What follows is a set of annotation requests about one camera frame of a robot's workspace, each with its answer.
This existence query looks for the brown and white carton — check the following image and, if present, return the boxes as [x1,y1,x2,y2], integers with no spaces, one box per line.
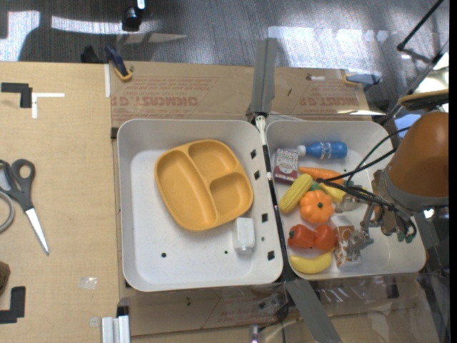
[333,225,363,268]

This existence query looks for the orange pumpkin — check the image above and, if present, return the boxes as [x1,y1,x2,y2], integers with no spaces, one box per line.
[298,189,336,225]

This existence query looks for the pink and white carton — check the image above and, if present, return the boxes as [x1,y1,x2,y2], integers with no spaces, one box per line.
[273,148,300,187]

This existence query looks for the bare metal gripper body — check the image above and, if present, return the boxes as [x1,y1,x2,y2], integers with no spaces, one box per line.
[371,169,412,237]

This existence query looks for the brown cardboard board red print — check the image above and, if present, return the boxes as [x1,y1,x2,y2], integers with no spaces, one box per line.
[109,61,429,337]

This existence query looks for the white plastic tray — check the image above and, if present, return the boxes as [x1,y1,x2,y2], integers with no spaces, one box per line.
[265,119,427,282]
[116,119,284,293]

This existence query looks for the orange bell pepper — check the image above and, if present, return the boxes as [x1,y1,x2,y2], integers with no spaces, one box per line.
[313,224,338,252]
[287,224,317,250]

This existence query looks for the orange divided plate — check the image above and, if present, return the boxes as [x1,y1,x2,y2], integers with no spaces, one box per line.
[154,139,255,232]

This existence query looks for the thin black and white rod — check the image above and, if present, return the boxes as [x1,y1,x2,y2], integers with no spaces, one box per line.
[256,115,288,264]

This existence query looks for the orange carrot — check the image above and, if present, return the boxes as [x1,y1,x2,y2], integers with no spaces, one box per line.
[298,166,346,186]

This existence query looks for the yellow corn cob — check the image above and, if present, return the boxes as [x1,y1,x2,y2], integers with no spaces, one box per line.
[278,173,314,214]

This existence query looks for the blue bottle white cap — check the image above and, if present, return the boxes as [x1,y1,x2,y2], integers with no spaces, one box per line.
[296,141,348,161]

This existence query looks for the grey handled scissors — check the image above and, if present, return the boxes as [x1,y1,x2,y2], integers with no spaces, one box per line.
[0,158,50,256]

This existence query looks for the yellow banana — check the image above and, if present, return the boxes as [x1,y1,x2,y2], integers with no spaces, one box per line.
[289,250,334,275]

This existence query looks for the yellow toy vegetable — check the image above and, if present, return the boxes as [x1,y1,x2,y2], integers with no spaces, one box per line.
[318,182,348,204]

